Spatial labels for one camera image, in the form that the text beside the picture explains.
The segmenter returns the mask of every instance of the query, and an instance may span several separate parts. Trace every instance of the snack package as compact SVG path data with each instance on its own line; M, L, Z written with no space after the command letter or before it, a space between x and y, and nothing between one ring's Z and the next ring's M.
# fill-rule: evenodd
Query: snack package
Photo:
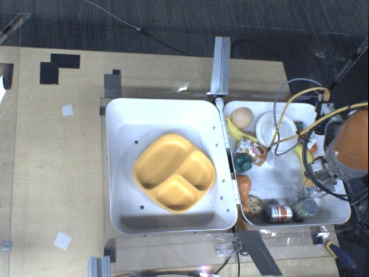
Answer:
M268 155L268 149L243 137L238 143L236 154L247 154L251 157L252 163L262 166Z

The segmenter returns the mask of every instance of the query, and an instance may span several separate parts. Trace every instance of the sticker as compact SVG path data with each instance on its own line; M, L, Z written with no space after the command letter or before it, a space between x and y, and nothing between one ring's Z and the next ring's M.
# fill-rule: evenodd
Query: sticker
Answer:
M72 116L73 115L73 107L71 104L66 104L63 106L63 116Z
M64 234L63 232L59 232L53 244L57 248L60 248L62 250L67 250L70 240L71 240L71 236L68 236Z
M2 241L1 250L11 250L13 247L12 241Z

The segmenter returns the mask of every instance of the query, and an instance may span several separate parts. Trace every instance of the white bowl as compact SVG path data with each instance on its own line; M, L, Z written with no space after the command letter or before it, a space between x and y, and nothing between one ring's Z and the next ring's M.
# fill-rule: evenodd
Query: white bowl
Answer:
M281 117L281 113L276 113L276 120L278 122ZM265 113L260 117L258 123L256 125L256 137L261 145L265 147L269 147L272 142L272 138L274 135L276 127L274 125L273 112ZM296 125L293 120L290 119L289 116L284 114L282 118L281 125L279 127L280 140L283 140L287 137L294 136L296 134ZM282 153L295 145L298 141L298 138L294 138L289 141L284 141L279 144L277 154Z

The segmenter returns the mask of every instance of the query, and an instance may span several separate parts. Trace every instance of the wooden table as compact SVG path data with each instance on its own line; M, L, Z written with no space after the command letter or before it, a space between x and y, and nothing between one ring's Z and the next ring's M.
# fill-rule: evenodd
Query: wooden table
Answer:
M50 62L51 53L78 54L81 66L60 69L59 85L40 85L40 63ZM0 62L14 64L7 106L0 104L0 240L13 241L10 258L0 254L0 276L7 276L8 262L11 277L87 276L89 257L101 257L106 244L99 115L104 74L121 70L126 91L206 93L212 59L3 46ZM262 99L285 81L280 62L231 60L230 91ZM67 104L73 115L64 117ZM66 250L53 245L60 231L71 236ZM138 239L123 244L128 271L157 266L155 246ZM302 243L270 251L285 276L338 275L321 246ZM144 259L137 257L141 252ZM170 257L161 265L181 267ZM236 267L225 267L222 276L235 276ZM242 257L241 270L242 276L259 276L250 257Z

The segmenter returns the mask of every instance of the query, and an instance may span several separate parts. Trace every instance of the green can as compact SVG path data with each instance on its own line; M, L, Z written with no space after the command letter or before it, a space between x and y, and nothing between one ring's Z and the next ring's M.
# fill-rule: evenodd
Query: green can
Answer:
M317 213L318 205L312 198L300 200L293 206L293 219L296 222L302 222Z

